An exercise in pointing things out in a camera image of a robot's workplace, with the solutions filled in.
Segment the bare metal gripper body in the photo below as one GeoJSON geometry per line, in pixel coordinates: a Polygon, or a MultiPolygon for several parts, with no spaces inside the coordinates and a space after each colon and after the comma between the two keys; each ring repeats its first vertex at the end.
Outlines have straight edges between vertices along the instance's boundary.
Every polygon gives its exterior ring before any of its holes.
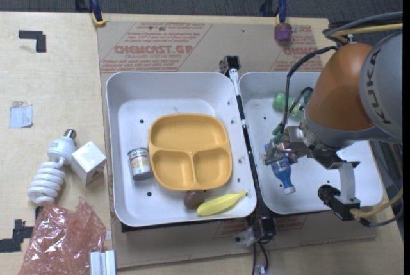
{"type": "Polygon", "coordinates": [[[293,158],[306,156],[315,159],[326,169],[337,168],[341,163],[335,148],[326,145],[309,130],[303,130],[300,126],[287,126],[277,148],[282,153],[292,155],[293,158]]]}

